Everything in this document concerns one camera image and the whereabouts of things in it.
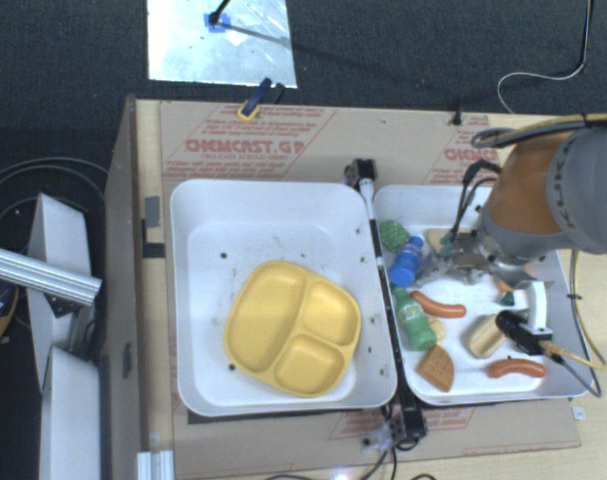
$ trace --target white tray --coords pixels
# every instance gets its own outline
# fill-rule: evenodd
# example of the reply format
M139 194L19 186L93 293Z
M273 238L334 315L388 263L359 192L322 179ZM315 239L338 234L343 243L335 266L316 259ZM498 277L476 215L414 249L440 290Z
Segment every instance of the white tray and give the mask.
M488 188L479 188L475 200L469 207L461 226L472 229L478 217L474 208L483 204L489 195ZM382 188L375 198L375 211L379 222L395 220L411 233L423 235L431 228L449 229L454 223L456 208L461 194L460 187L442 186L395 186ZM424 246L424 253L429 247ZM385 253L386 266L394 262L394 255ZM574 325L570 303L567 298L567 285L563 277L558 255L549 254L547 258L530 269L530 274L549 283L547 294L547 326L554 331L554 341L565 349L583 356L581 341ZM444 303L462 303L467 314L459 319L441 319L446 327L443 348L452 357L455 377L452 389L444 393L428 383L416 373L415 369L423 352L409 350L407 339L402 332L397 334L401 341L405 375L412 391L425 402L432 405L476 404L503 402L510 400L528 400L553 397L576 397L586 393L585 388L562 366L542 356L527 356L511 342L504 343L490 358L477 359L465 347L465 336L475 320L483 315L498 313L506 309L498 304L501 293L496 284L485 278L474 286L468 286L455 277L443 277L424 285L420 291L427 296ZM527 307L526 296L522 290L515 292L514 309ZM499 379L488 377L485 372L488 364L507 356L527 358L543 363L547 374L543 379L510 374ZM590 379L589 370L579 365L573 367L585 378Z
M178 388L205 416L378 407L396 390L394 359L368 216L345 185L223 180L181 183L170 201ZM286 260L358 302L362 331L339 385L300 398L230 369L223 329L250 273Z

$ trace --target tan cylinder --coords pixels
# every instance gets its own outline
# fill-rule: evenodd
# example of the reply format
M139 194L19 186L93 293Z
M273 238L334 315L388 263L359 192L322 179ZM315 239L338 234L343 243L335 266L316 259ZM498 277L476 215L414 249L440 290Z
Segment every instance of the tan cylinder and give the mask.
M559 233L547 202L547 173L554 153L572 132L535 137L517 144L487 200L495 224L518 233Z

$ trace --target blue bottle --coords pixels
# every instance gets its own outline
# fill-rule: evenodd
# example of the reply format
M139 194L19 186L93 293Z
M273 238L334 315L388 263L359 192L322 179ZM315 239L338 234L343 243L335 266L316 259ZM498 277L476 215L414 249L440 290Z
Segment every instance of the blue bottle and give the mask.
M414 282L421 263L421 247L423 247L423 239L420 236L413 236L401 247L390 269L390 281L396 286L406 288Z

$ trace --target brown toy cookie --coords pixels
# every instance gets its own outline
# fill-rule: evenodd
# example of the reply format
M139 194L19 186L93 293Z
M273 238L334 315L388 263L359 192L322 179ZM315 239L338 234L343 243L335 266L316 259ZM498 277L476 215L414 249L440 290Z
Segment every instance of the brown toy cookie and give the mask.
M454 363L450 355L439 345L428 350L416 367L416 372L446 393L454 383Z

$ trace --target white cable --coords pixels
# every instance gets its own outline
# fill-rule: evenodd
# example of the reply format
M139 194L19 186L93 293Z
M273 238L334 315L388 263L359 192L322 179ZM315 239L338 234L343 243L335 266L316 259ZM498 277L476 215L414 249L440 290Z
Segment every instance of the white cable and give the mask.
M530 73L528 71L515 71L514 73L508 73L507 75L501 77L499 83L496 85L496 94L501 101L501 105L507 110L510 114L514 114L514 111L508 106L508 104L501 96L501 85L505 80L513 76L529 76L532 78L540 78L542 80L552 80L555 82L564 82L565 80L569 80L570 78L574 78L585 68L585 64L587 62L587 44L590 38L590 22L592 21L592 0L587 0L587 11L585 15L585 32L584 32L584 41L583 41L583 51L581 52L581 63L577 66L577 68L570 73L569 75L564 76L552 76L552 75L542 75L540 73Z

